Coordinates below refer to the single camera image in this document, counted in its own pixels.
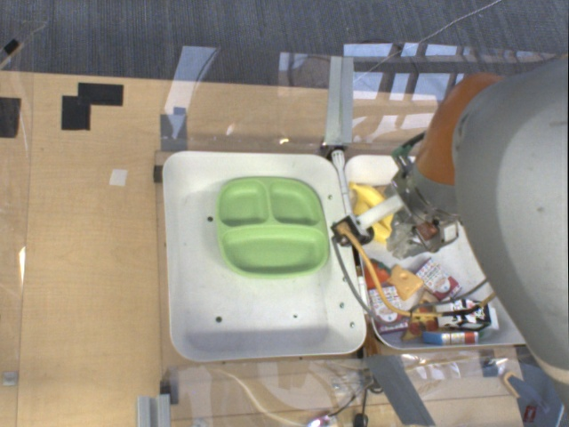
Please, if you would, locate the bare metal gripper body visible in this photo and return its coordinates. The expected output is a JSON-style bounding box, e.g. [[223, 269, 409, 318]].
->
[[385, 154, 462, 254]]

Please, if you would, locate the red toy strawberry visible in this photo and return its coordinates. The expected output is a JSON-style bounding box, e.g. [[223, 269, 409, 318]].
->
[[364, 258, 396, 291]]

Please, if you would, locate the white and purple carton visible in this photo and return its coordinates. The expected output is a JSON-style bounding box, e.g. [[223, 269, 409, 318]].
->
[[415, 258, 463, 302]]

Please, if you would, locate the yellow cheese wedge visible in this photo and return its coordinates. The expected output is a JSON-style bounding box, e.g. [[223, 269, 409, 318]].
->
[[386, 264, 424, 302]]

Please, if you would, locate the white plastic tray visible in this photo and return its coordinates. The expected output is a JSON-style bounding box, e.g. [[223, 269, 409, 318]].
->
[[344, 154, 528, 350], [162, 150, 368, 363]]

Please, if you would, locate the yellow banana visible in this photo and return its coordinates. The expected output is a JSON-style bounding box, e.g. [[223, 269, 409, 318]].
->
[[349, 181, 397, 244]]

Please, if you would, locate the white and red carton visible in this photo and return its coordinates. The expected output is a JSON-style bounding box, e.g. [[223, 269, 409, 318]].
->
[[366, 285, 411, 335]]

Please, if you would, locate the thin black and white rod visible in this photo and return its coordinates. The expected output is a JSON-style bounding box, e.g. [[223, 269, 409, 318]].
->
[[331, 148, 370, 315]]

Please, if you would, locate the pizza slice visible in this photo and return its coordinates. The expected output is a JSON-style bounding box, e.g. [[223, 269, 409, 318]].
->
[[402, 302, 440, 344]]

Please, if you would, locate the black and white carton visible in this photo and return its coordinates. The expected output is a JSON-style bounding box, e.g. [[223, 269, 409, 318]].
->
[[437, 298, 500, 331]]

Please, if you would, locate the blue and white bottle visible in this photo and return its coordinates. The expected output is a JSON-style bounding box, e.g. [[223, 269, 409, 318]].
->
[[421, 330, 480, 346]]

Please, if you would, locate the green divided plate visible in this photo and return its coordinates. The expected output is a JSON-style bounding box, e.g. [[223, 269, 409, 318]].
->
[[216, 175, 331, 279]]

